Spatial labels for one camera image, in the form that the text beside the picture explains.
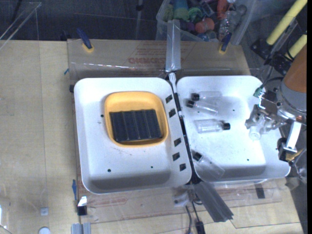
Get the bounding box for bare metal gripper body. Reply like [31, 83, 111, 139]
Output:
[257, 90, 307, 127]

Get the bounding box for yellow plastic bowl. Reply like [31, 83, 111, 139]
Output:
[104, 91, 170, 146]

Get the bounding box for clear plastic bin of toys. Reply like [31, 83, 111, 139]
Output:
[155, 0, 259, 46]

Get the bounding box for white plastic tray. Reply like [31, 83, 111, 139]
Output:
[175, 75, 292, 183]
[73, 77, 193, 195]

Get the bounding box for black ribbed tray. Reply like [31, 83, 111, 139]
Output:
[108, 109, 164, 143]

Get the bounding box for brown cardboard board red print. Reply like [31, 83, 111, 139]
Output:
[66, 38, 301, 225]

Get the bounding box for clear plastic bottle black cap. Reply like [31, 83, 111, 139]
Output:
[186, 99, 218, 116]
[194, 118, 231, 134]
[192, 151, 226, 180]
[190, 91, 223, 102]

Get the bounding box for black cylinder on white bracket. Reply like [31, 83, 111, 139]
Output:
[277, 121, 302, 162]

